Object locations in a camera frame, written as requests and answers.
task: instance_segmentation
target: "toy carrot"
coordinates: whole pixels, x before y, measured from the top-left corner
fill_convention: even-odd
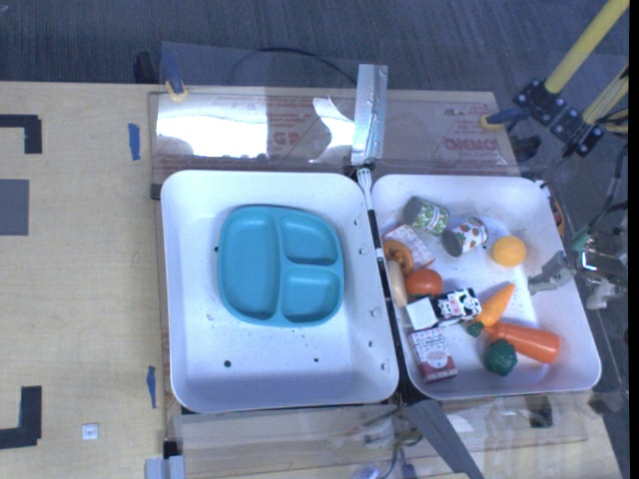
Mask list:
[[[548,330],[498,321],[492,326],[484,326],[483,331],[490,335],[492,340],[506,339],[517,353],[540,362],[551,363],[559,353],[559,336]]]
[[[508,306],[508,302],[514,291],[515,284],[510,282],[487,301],[483,301],[481,303],[481,312],[475,318],[475,322],[483,323],[484,326],[492,326],[495,324]]]

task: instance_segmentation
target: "metal leg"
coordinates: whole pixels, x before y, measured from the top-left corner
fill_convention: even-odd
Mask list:
[[[465,473],[470,479],[483,479],[481,471],[437,401],[426,399],[404,407],[404,412],[453,472]]]

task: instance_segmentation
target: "table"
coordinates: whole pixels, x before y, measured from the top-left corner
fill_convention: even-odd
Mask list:
[[[0,179],[29,181],[28,235],[0,236],[0,430],[18,425],[21,387],[42,386],[42,437],[35,447],[0,450],[3,476],[143,477],[145,459],[162,453],[165,365],[147,140],[156,90],[0,83],[0,114],[37,115],[43,130],[42,154],[25,154],[24,130],[0,128]],[[142,138],[137,161],[130,124]],[[582,441],[469,448],[490,477],[619,477],[602,420],[584,412],[582,423]],[[86,426],[83,440],[85,424],[98,424],[97,439]],[[424,474],[449,472],[437,457],[415,464]]]

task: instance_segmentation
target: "orange fruit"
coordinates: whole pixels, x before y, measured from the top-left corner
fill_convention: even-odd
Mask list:
[[[492,246],[492,258],[502,266],[522,264],[526,259],[526,244],[516,236],[504,236]]]

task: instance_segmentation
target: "dark floor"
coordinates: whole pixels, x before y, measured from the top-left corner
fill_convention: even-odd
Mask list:
[[[386,64],[394,89],[486,90],[509,108],[531,79],[552,72],[606,1],[0,0],[0,80],[133,83],[136,56],[147,51],[157,63],[163,41],[288,47]],[[626,12],[562,96],[585,109],[628,55]],[[542,138],[531,170],[556,162],[562,143],[547,130],[525,122],[515,132]],[[602,207],[622,145],[606,135],[588,157],[552,169],[574,231]],[[625,165],[619,201],[627,198]],[[627,399],[615,404],[615,396],[629,372],[627,314],[627,296],[588,313],[604,362],[598,406],[610,412],[604,417],[624,477],[629,407]]]

